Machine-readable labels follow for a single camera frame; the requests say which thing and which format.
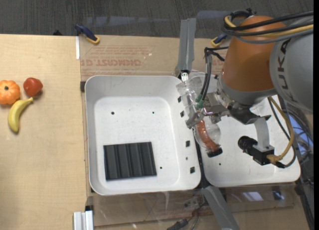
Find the white strip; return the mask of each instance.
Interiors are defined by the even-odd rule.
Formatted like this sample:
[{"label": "white strip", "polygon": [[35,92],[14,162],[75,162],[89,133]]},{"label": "white strip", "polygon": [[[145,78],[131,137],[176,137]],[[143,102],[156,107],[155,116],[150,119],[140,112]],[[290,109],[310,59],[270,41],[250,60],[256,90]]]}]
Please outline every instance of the white strip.
[{"label": "white strip", "polygon": [[79,37],[75,37],[76,59],[80,59],[80,41]]}]

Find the pumpkin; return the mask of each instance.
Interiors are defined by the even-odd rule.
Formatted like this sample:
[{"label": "pumpkin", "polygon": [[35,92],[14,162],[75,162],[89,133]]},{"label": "pumpkin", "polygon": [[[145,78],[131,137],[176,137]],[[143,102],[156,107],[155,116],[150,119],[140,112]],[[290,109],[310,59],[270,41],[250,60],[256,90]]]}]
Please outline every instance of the pumpkin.
[{"label": "pumpkin", "polygon": [[14,81],[0,81],[0,104],[13,104],[20,98],[20,87]]}]

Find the yellow banana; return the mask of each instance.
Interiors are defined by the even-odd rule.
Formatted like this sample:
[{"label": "yellow banana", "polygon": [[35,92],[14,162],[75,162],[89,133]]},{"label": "yellow banana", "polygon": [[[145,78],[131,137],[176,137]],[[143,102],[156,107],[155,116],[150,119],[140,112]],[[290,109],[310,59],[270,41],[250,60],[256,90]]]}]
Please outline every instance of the yellow banana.
[{"label": "yellow banana", "polygon": [[11,106],[9,114],[8,114],[8,124],[9,124],[12,131],[14,131],[14,132],[19,131],[21,112],[31,102],[33,102],[32,97],[30,97],[29,99],[26,99],[26,100],[18,100]]}]

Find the table surface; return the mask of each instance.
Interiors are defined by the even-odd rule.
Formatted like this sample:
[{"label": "table surface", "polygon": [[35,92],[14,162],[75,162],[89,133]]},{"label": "table surface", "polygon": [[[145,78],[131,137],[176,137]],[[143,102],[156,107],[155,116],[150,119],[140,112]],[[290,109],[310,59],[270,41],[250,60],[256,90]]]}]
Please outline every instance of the table surface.
[{"label": "table surface", "polygon": [[[72,229],[72,215],[84,211],[87,199],[75,37],[2,34],[0,55],[0,80],[16,81],[21,99],[28,98],[23,90],[26,78],[43,82],[43,93],[21,115],[18,134],[7,125],[9,106],[0,106],[1,229]],[[242,212],[234,217],[245,229],[257,226],[258,218],[266,229],[284,229],[280,224],[289,229],[307,225],[298,198],[296,206],[287,210]],[[166,229],[175,221],[159,222],[152,229]],[[150,229],[150,224],[107,229]],[[206,228],[218,225],[214,217],[203,217],[199,224]]]}]

